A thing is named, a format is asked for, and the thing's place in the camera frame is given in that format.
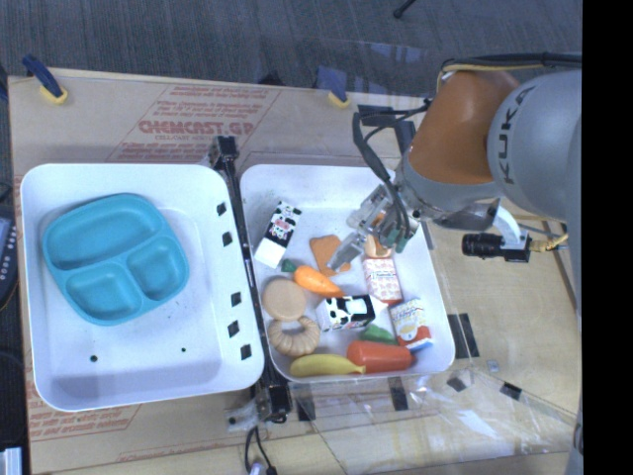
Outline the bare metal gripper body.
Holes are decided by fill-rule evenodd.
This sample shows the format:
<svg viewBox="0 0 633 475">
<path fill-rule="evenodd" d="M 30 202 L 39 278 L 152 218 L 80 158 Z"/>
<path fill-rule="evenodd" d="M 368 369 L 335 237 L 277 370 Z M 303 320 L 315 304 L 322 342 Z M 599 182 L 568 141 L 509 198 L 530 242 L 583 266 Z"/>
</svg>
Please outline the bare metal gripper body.
<svg viewBox="0 0 633 475">
<path fill-rule="evenodd" d="M 403 234 L 400 198 L 392 187 L 379 184 L 349 215 L 347 224 L 359 238 L 397 239 Z"/>
</svg>

